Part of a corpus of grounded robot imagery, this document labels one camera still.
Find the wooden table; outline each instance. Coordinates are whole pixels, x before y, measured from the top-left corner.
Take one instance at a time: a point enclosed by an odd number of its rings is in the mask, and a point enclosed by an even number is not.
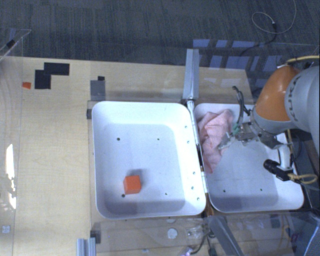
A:
[[[35,70],[43,70],[44,62],[70,64],[69,76],[52,75],[51,90],[34,89]],[[23,58],[23,81],[32,87],[23,89],[15,256],[74,256],[77,239],[90,236],[90,80],[104,76],[110,99],[179,99],[184,75],[183,66]],[[236,103],[233,85],[249,99],[246,103],[252,103],[243,70],[200,69],[204,101]],[[181,249],[157,248],[146,255],[177,255]],[[101,255],[144,254],[138,250]]]

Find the dark floor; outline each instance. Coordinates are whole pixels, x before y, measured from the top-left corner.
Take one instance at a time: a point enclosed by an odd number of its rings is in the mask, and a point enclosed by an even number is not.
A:
[[[319,45],[319,0],[295,2],[292,29],[275,41]],[[199,42],[272,39],[254,26],[256,11],[281,32],[294,0],[0,0],[0,27],[32,30],[27,57],[183,65],[186,49]],[[265,16],[255,21],[273,30]]]

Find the white tray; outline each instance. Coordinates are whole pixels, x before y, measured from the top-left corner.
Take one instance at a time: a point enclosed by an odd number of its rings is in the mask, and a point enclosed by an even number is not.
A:
[[[235,123],[239,116],[238,104],[202,103],[196,106],[194,114],[199,121],[207,112],[219,114],[225,109],[231,110]],[[246,114],[244,116],[244,122],[247,122],[249,118]],[[283,133],[277,139],[286,142]],[[301,186],[291,181],[283,182],[265,170],[263,163],[266,159],[279,162],[278,151],[260,142],[251,142],[247,146],[240,141],[233,143],[213,173],[206,173],[214,208],[223,213],[299,209],[304,203]]]
[[[206,197],[189,111],[178,103],[102,101],[92,110],[96,206],[109,219],[188,216]],[[139,175],[140,193],[123,180]]]

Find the orange block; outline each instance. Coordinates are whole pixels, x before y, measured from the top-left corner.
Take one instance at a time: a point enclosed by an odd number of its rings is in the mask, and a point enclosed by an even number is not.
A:
[[[126,176],[124,178],[123,185],[124,193],[126,195],[139,193],[141,190],[141,182],[139,175]]]
[[[30,90],[31,89],[31,83],[30,82],[23,82],[22,83],[22,87]]]

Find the pink towel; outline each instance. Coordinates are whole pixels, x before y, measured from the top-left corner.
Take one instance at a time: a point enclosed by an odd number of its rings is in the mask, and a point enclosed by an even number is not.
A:
[[[203,149],[204,169],[213,173],[226,148],[219,150],[218,145],[226,132],[230,132],[233,115],[229,110],[220,114],[208,112],[198,123],[199,138]]]

